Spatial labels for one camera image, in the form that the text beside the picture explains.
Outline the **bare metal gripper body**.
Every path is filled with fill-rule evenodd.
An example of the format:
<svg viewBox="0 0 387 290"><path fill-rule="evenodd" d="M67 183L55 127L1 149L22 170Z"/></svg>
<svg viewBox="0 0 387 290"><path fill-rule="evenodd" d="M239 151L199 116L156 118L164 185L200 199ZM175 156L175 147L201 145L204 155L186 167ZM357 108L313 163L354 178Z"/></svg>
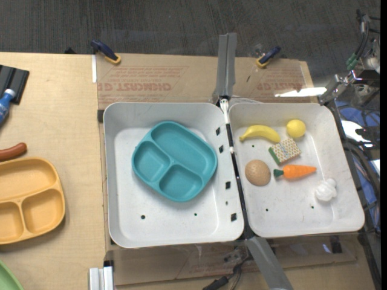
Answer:
<svg viewBox="0 0 387 290"><path fill-rule="evenodd" d="M380 57L376 53L355 56L353 75L357 83L371 87L380 86Z"/></svg>

